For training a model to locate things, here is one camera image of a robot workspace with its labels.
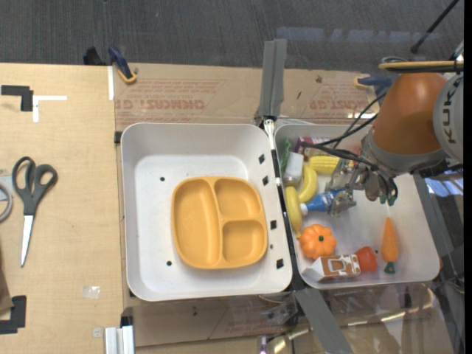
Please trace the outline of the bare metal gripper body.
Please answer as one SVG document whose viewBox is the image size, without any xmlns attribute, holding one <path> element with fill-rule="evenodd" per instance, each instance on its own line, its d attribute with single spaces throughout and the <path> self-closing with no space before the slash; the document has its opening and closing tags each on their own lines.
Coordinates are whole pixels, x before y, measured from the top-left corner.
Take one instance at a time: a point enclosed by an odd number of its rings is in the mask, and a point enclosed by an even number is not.
<svg viewBox="0 0 472 354">
<path fill-rule="evenodd" d="M 394 178 L 382 170 L 372 169 L 362 162 L 354 162 L 347 168 L 345 188 L 349 194 L 362 191 L 369 201 L 395 203 L 398 198 L 398 187 Z"/>
</svg>

